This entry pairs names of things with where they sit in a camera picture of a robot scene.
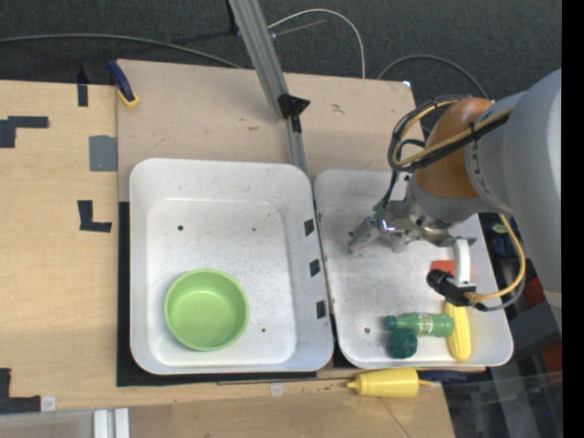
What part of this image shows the pale wood board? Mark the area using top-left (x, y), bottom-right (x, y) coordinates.
top-left (116, 58), bottom-right (488, 391)

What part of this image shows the white plastic tray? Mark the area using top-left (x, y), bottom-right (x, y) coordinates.
top-left (129, 156), bottom-right (335, 376)
top-left (313, 168), bottom-right (516, 370)

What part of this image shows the black cylinder on white bracket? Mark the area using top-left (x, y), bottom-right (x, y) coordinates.
top-left (425, 237), bottom-right (478, 308)

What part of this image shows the green plastic bottle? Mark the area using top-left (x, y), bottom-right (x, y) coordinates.
top-left (383, 311), bottom-right (456, 339)

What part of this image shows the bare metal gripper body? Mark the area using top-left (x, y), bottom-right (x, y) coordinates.
top-left (373, 198), bottom-right (476, 248)

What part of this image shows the yellow squeeze bottle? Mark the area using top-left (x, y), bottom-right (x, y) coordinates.
top-left (345, 367), bottom-right (422, 399)

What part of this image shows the green bowl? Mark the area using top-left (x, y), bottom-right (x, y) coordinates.
top-left (162, 267), bottom-right (252, 352)

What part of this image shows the dark green broccoli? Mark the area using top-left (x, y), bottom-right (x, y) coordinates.
top-left (386, 328), bottom-right (419, 360)

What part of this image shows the yellow corn cob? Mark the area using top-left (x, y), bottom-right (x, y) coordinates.
top-left (443, 300), bottom-right (473, 362)

